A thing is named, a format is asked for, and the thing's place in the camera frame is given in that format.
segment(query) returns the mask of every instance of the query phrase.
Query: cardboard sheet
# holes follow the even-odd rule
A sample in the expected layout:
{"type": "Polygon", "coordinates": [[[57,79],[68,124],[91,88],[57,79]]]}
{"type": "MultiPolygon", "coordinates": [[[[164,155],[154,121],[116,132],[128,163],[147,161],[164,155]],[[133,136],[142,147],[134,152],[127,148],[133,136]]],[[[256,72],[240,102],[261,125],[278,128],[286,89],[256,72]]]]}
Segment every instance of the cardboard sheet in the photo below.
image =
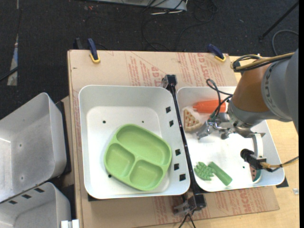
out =
{"type": "MultiPolygon", "coordinates": [[[[178,87],[206,86],[208,78],[218,86],[236,86],[230,59],[222,63],[209,53],[98,51],[94,64],[88,50],[68,51],[71,111],[74,119],[76,209],[84,228],[134,228],[179,223],[173,214],[181,197],[145,197],[89,201],[84,187],[78,93],[86,85],[159,86],[166,74],[175,74],[178,87]]],[[[194,220],[279,209],[272,187],[206,193],[207,207],[194,220]]]]}

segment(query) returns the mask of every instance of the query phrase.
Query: table surface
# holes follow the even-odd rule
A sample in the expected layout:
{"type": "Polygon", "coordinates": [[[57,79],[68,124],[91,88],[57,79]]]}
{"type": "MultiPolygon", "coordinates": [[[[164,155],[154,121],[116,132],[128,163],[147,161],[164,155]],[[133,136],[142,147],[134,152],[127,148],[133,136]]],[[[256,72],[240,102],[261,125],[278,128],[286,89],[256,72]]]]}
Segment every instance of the table surface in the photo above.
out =
{"type": "MultiPolygon", "coordinates": [[[[237,81],[239,81],[240,73],[235,73],[237,81]]],[[[70,96],[70,104],[73,105],[73,97],[70,96]]],[[[269,130],[277,148],[278,154],[282,162],[286,162],[299,155],[298,134],[292,122],[283,123],[275,120],[267,120],[269,130]]],[[[72,131],[71,138],[75,143],[75,131],[72,131]]],[[[284,168],[288,187],[276,188],[274,192],[280,209],[276,211],[268,211],[261,213],[253,213],[246,215],[230,216],[224,218],[213,218],[196,220],[197,228],[242,228],[242,227],[264,227],[264,228],[298,228],[300,227],[299,218],[299,164],[293,164],[284,168]]],[[[76,195],[79,193],[79,186],[76,185],[76,195]]],[[[76,206],[81,206],[81,202],[76,199],[76,206]]],[[[179,223],[149,226],[150,228],[177,228],[179,223]]],[[[193,225],[190,221],[185,222],[185,228],[191,228],[193,225]]]]}

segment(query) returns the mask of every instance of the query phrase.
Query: black metal bracket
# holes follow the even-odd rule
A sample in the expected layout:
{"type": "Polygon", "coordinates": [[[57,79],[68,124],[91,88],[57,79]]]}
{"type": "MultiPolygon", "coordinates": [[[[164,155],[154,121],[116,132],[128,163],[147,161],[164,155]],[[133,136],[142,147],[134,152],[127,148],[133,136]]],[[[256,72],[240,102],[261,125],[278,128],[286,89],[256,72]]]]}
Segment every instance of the black metal bracket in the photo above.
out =
{"type": "Polygon", "coordinates": [[[180,115],[179,106],[177,103],[176,88],[175,88],[176,85],[177,85],[177,79],[176,79],[175,75],[166,75],[161,81],[161,86],[163,88],[169,90],[173,96],[177,119],[178,119],[179,127],[180,127],[180,133],[181,133],[182,141],[184,144],[184,149],[185,149],[186,159],[187,159],[187,164],[188,164],[188,169],[189,169],[190,188],[192,189],[193,196],[194,196],[194,200],[192,200],[192,201],[195,202],[195,210],[200,210],[200,209],[206,207],[206,201],[205,201],[205,197],[203,195],[202,190],[200,189],[200,187],[198,186],[198,184],[195,180],[194,171],[193,171],[190,154],[189,154],[189,149],[188,149],[188,144],[187,144],[186,136],[185,136],[185,133],[184,133],[184,130],[182,127],[181,115],[180,115]]]}

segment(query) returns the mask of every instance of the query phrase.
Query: blue and yellow clamp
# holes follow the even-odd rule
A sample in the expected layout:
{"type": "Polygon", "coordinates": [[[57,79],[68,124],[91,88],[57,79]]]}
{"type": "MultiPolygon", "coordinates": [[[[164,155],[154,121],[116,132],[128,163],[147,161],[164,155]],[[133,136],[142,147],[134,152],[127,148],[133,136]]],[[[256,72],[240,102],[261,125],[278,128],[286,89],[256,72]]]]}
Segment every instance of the blue and yellow clamp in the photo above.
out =
{"type": "Polygon", "coordinates": [[[97,54],[96,46],[95,46],[93,39],[89,38],[87,40],[87,43],[88,43],[89,49],[91,51],[90,57],[91,57],[93,63],[96,63],[96,64],[100,63],[100,58],[99,58],[99,55],[97,54]]]}
{"type": "Polygon", "coordinates": [[[211,52],[213,54],[215,54],[215,58],[221,62],[225,62],[226,57],[224,56],[224,54],[220,51],[220,49],[218,49],[216,46],[209,44],[207,45],[207,51],[211,52]]]}

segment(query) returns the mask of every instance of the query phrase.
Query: green plate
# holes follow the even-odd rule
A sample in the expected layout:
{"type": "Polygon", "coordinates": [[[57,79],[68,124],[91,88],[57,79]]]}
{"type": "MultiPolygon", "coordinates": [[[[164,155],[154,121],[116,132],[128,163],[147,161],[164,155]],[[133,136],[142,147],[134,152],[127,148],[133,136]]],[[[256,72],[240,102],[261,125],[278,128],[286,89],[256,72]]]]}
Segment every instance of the green plate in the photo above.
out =
{"type": "Polygon", "coordinates": [[[123,183],[138,190],[157,188],[172,159],[166,141],[135,124],[121,126],[104,154],[106,170],[123,183]]]}

